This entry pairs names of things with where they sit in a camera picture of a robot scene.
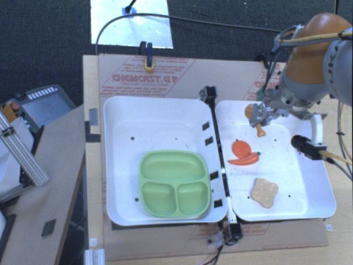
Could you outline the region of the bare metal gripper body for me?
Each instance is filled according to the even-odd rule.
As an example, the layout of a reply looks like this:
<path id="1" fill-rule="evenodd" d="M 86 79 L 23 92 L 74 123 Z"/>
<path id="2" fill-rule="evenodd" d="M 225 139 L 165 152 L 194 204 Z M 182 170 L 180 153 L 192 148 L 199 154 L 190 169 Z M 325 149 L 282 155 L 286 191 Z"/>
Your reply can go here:
<path id="1" fill-rule="evenodd" d="M 273 109 L 276 118 L 286 117 L 289 114 L 296 118 L 311 118 L 313 114 L 308 109 L 313 104 L 313 102 L 298 98 L 287 88 L 273 88 L 265 91 L 261 109 Z"/>

